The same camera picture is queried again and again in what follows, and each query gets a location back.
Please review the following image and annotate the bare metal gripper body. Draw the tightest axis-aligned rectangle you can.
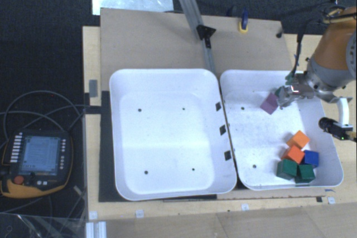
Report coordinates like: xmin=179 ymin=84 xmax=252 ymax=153
xmin=287 ymin=72 xmax=339 ymax=104

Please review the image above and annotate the purple cube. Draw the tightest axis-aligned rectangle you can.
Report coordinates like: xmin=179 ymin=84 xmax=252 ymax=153
xmin=259 ymin=93 xmax=279 ymax=116

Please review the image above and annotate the orange cube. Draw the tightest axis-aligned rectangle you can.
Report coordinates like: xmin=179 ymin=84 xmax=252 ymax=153
xmin=281 ymin=145 xmax=306 ymax=165
xmin=286 ymin=130 xmax=311 ymax=150

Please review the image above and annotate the white plastic tray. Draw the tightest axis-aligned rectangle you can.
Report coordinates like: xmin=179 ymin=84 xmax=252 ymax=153
xmin=219 ymin=69 xmax=344 ymax=191
xmin=109 ymin=68 xmax=238 ymax=201

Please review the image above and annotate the blue cube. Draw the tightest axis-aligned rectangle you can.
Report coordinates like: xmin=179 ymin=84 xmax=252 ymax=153
xmin=302 ymin=149 xmax=320 ymax=168

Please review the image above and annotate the green cube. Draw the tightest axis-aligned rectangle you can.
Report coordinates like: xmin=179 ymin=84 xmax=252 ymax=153
xmin=276 ymin=158 xmax=298 ymax=181
xmin=295 ymin=163 xmax=316 ymax=184

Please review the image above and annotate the brown cardboard board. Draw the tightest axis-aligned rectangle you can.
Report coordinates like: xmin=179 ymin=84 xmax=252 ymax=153
xmin=99 ymin=7 xmax=330 ymax=200

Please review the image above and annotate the black cylinder on white bracket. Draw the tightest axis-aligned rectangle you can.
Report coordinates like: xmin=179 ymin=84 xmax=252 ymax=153
xmin=319 ymin=96 xmax=354 ymax=141

